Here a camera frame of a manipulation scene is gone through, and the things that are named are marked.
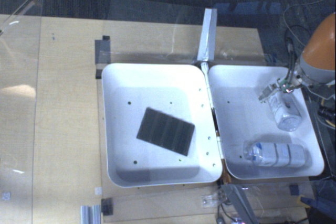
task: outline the white plastic tray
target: white plastic tray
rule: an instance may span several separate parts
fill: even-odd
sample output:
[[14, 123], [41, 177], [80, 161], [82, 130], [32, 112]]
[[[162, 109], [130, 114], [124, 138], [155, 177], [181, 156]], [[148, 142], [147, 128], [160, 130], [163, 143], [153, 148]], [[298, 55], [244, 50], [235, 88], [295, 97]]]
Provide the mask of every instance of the white plastic tray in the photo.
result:
[[[316, 176], [323, 171], [324, 161], [301, 90], [293, 93], [302, 116], [294, 132], [278, 129], [268, 103], [258, 101], [265, 86], [283, 78], [286, 72], [282, 67], [210, 68], [209, 83], [226, 165], [238, 179]], [[244, 159], [244, 141], [299, 144], [305, 148], [308, 159], [300, 168], [254, 166]]]
[[[203, 73], [189, 65], [114, 63], [102, 73], [107, 163], [121, 187], [208, 183], [222, 174]], [[147, 107], [195, 125], [188, 156], [137, 139]]]

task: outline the black rectangular object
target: black rectangular object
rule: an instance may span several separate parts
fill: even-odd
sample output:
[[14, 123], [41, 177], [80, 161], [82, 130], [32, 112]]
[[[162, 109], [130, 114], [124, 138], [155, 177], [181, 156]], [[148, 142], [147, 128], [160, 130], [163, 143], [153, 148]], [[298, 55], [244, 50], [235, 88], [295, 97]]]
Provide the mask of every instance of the black rectangular object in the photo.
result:
[[187, 156], [194, 129], [192, 123], [147, 108], [136, 137]]

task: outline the wooden table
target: wooden table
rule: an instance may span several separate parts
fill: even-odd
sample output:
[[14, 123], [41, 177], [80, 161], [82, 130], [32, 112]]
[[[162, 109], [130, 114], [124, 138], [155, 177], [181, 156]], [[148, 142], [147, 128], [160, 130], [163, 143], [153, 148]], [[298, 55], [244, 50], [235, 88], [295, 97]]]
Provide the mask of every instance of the wooden table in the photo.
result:
[[[106, 187], [112, 182], [107, 179], [104, 163], [106, 152], [103, 151], [104, 137], [101, 135], [101, 97], [98, 94], [100, 81], [95, 79], [94, 40], [108, 35], [113, 46], [126, 51], [162, 49], [170, 52], [173, 44], [181, 50], [197, 46], [200, 29], [201, 26], [188, 25], [48, 17], [41, 19], [33, 142], [34, 169], [31, 174], [34, 224], [79, 223], [80, 206], [100, 204], [103, 195], [111, 193], [123, 197], [151, 192], [150, 189], [125, 190], [117, 186], [110, 189]], [[238, 60], [247, 58], [260, 61], [264, 58], [256, 29], [218, 27], [216, 54]], [[27, 171], [30, 165], [29, 162], [26, 164]], [[182, 189], [177, 196], [188, 202], [184, 191]], [[134, 204], [132, 206], [133, 208], [125, 209], [125, 212], [128, 211], [125, 219], [131, 219], [130, 213], [134, 215], [133, 219], [140, 214]], [[149, 212], [152, 210], [152, 216], [155, 216], [157, 208], [153, 204], [149, 206]], [[202, 209], [200, 198], [197, 206]], [[23, 205], [21, 211], [22, 208], [29, 211], [31, 204]], [[11, 219], [8, 223], [22, 223], [20, 210], [16, 214], [17, 219]], [[195, 215], [166, 216], [122, 223], [213, 224], [215, 211], [216, 208], [212, 208], [200, 210]], [[277, 211], [277, 208], [269, 208], [267, 214]], [[168, 216], [174, 215], [174, 212], [167, 212]], [[293, 219], [300, 219], [306, 212], [303, 207], [298, 206], [288, 209], [286, 214], [292, 215]], [[122, 213], [118, 217], [118, 221], [121, 221]]]

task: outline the clear water bottle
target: clear water bottle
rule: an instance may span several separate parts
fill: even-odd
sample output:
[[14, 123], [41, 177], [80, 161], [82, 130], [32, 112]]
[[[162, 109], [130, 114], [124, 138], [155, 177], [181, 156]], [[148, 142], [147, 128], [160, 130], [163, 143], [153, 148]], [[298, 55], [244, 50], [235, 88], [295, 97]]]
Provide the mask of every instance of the clear water bottle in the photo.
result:
[[301, 167], [306, 163], [305, 149], [294, 144], [244, 143], [244, 157], [257, 166]]
[[302, 117], [291, 93], [278, 91], [268, 99], [268, 103], [279, 129], [293, 132], [299, 127]]

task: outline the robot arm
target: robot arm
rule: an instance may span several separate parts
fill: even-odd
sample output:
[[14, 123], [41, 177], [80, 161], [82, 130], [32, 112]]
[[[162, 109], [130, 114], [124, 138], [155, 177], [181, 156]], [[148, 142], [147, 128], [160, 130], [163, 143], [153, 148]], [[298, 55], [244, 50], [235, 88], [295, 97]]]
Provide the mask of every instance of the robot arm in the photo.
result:
[[[290, 39], [286, 40], [286, 45], [290, 54], [293, 54]], [[301, 87], [307, 87], [309, 91], [329, 99], [334, 95], [334, 90], [330, 91], [329, 86], [334, 84], [335, 13], [321, 22], [297, 62], [294, 64], [290, 60], [286, 77], [267, 86], [259, 96], [259, 101], [264, 102], [277, 91], [289, 93]]]

